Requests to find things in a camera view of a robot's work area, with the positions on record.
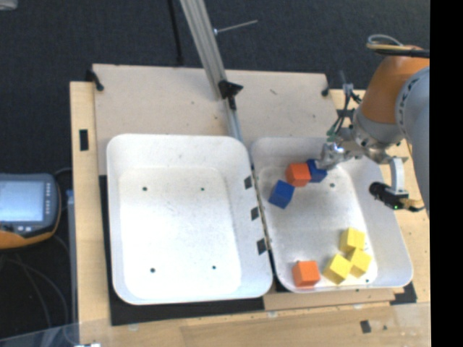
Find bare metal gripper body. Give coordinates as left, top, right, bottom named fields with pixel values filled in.
left=335, top=127, right=394, bottom=165

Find blue cube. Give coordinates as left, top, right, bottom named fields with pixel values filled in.
left=306, top=158, right=328, bottom=184
left=268, top=179, right=296, bottom=210

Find orange cube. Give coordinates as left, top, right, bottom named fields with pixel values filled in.
left=284, top=162, right=313, bottom=188
left=291, top=260, right=322, bottom=288

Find white plastic tray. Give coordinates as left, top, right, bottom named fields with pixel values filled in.
left=106, top=133, right=274, bottom=306
left=249, top=137, right=415, bottom=294

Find yellow cube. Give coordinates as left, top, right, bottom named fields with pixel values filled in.
left=339, top=227, right=367, bottom=253
left=347, top=248, right=373, bottom=279
left=322, top=253, right=353, bottom=286

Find pale wood board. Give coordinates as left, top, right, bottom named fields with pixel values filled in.
left=92, top=63, right=406, bottom=312

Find black cylinder on white bracket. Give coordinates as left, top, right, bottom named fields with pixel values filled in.
left=368, top=157, right=410, bottom=211

